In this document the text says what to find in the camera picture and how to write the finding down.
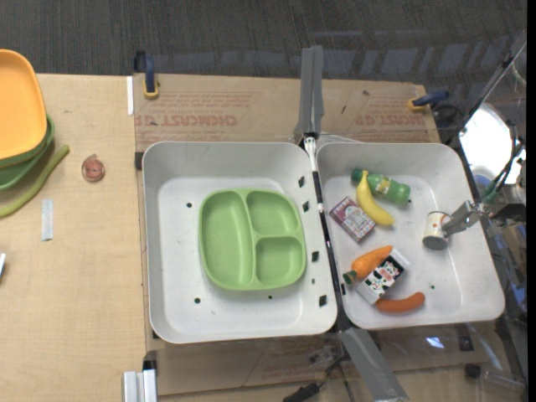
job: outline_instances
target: white tray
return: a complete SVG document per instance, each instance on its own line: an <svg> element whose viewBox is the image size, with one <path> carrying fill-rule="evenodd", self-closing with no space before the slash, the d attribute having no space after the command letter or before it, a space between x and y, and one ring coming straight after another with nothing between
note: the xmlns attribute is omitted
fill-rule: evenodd
<svg viewBox="0 0 536 402"><path fill-rule="evenodd" d="M327 212L345 196L355 198L350 180L355 167L411 186L411 203L404 208L381 202L395 217L394 227L376 226L359 244L327 216L341 282L353 259L389 244L411 264L389 296L426 295L421 309L393 316L345 285L343 307L355 325L381 329L478 322L503 312L503 291L480 223L452 235L446 250L422 244L430 211L451 213L472 199L454 151L441 144L332 142L319 147L317 162ZM160 142L144 154L143 180L149 313L160 338L205 343L320 334L332 327L337 305L331 270L311 165L301 148L290 143ZM298 282L273 291L227 291L206 276L198 242L199 205L223 188L274 189L294 201L307 250L306 270ZM309 204L306 212L304 203ZM312 252L318 252L316 261ZM323 306L321 296L327 300Z"/></svg>
<svg viewBox="0 0 536 402"><path fill-rule="evenodd" d="M404 207L378 200L394 216L395 224L376 226L359 244L327 217L341 282L356 257L392 245L410 261L410 268L389 289L389 297L404 298L415 291L426 296L424 307L393 315L378 311L353 287L345 286L343 305L354 324L381 329L478 322L503 312L503 291L480 222L449 237L446 250L430 250L422 244L430 211L452 213L472 200L461 160L452 149L442 144L328 143L318 149L317 162L327 212L347 195L355 200L350 180L354 168L389 175L411 186L411 202Z"/></svg>
<svg viewBox="0 0 536 402"><path fill-rule="evenodd" d="M332 327L337 305L311 166L302 149L290 143L160 142L146 150L142 165L149 315L160 338L205 343L320 334ZM299 281L269 291L228 291L207 277L199 251L199 206L224 188L273 189L294 201L307 250ZM308 211L302 207L306 202Z"/></svg>

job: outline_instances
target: banana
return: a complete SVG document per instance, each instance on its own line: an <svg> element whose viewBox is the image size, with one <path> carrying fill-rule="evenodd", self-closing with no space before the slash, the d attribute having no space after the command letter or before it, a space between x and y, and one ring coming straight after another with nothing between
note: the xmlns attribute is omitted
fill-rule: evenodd
<svg viewBox="0 0 536 402"><path fill-rule="evenodd" d="M368 216L377 224L393 224L394 217L391 214L382 209L375 201L370 190L369 182L367 182L367 176L369 172L363 170L363 175L356 188L356 196L358 198L359 207L368 214Z"/></svg>

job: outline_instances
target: carrot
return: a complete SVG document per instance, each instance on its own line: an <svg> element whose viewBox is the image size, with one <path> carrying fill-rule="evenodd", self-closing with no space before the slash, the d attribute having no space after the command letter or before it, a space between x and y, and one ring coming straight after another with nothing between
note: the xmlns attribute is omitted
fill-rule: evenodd
<svg viewBox="0 0 536 402"><path fill-rule="evenodd" d="M344 280L351 284L356 278L365 278L389 256L392 249L392 245L385 245L359 256L352 262L352 270L343 274Z"/></svg>
<svg viewBox="0 0 536 402"><path fill-rule="evenodd" d="M381 312L409 312L425 303L425 294L421 291L404 299L378 299L374 305Z"/></svg>

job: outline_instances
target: pink box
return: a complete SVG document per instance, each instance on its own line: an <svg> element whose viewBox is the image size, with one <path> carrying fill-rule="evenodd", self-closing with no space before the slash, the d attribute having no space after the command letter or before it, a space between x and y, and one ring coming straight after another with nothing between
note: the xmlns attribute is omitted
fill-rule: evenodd
<svg viewBox="0 0 536 402"><path fill-rule="evenodd" d="M346 197L337 204L329 215L350 235L356 242L368 234L376 223L359 207L350 197Z"/></svg>

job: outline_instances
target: green plate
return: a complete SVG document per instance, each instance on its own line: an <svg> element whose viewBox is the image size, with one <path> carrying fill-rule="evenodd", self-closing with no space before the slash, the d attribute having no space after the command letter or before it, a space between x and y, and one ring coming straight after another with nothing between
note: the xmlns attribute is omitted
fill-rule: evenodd
<svg viewBox="0 0 536 402"><path fill-rule="evenodd" d="M276 191L237 188L211 193L199 210L199 241L205 272L225 289L288 286L305 270L300 214Z"/></svg>
<svg viewBox="0 0 536 402"><path fill-rule="evenodd" d="M45 134L46 142L41 151L28 161L20 162L9 167L0 168L0 191L14 186L26 175L28 171L35 167L35 165L39 162L41 157L46 153L52 144L52 141L54 140L54 132L54 121L52 121L52 118L47 115L47 131Z"/></svg>
<svg viewBox="0 0 536 402"><path fill-rule="evenodd" d="M39 155L39 153L46 148L46 145L47 145L47 132L44 133L43 140L41 140L41 142L39 142L39 144L33 149L25 153L21 153L20 155L15 155L14 157L5 157L4 159L0 159L0 170L5 167L11 167L12 165L17 165L19 163L29 161L33 157L36 157L37 155Z"/></svg>

